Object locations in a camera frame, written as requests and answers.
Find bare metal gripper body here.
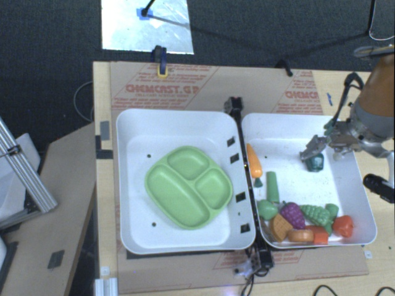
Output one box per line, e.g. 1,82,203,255
326,120,395,160

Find dark green bell pepper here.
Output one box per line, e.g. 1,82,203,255
305,152,325,173

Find white plastic tray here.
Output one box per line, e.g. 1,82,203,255
115,108,257,255
241,112,378,250

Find green cylinder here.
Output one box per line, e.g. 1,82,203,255
265,171,281,204

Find orange carrot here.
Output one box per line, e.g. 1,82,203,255
246,142,264,188

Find small green vegetable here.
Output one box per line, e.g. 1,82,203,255
325,203,340,222

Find green grapes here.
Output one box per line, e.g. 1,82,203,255
299,204,333,234

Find purple grapes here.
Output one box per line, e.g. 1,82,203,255
280,202,307,230

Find thin black rod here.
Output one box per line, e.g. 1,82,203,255
235,109,264,253

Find green pear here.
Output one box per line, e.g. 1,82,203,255
257,199,279,221

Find brown cardboard board red print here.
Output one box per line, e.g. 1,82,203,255
109,60,370,294

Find orange red tomato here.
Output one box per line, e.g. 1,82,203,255
332,215,354,238

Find brown waffle biscuit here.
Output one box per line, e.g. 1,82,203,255
268,213,294,244

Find orange doughnut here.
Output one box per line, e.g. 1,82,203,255
287,228,315,244

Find orange red cube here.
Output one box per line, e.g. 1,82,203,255
306,225,330,245

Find green divided plate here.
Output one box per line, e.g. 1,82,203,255
144,145,234,231

